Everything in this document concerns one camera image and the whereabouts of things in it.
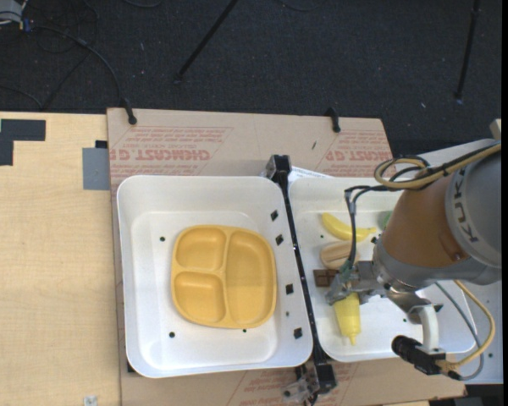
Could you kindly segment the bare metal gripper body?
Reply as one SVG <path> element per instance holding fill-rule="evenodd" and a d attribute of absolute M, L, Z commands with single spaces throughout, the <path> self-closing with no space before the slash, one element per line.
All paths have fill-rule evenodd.
<path fill-rule="evenodd" d="M 359 261 L 356 265 L 358 279 L 354 290 L 377 291 L 385 294 L 399 307 L 407 307 L 411 303 L 411 289 L 402 281 L 393 276 L 385 267 L 374 261 Z"/>

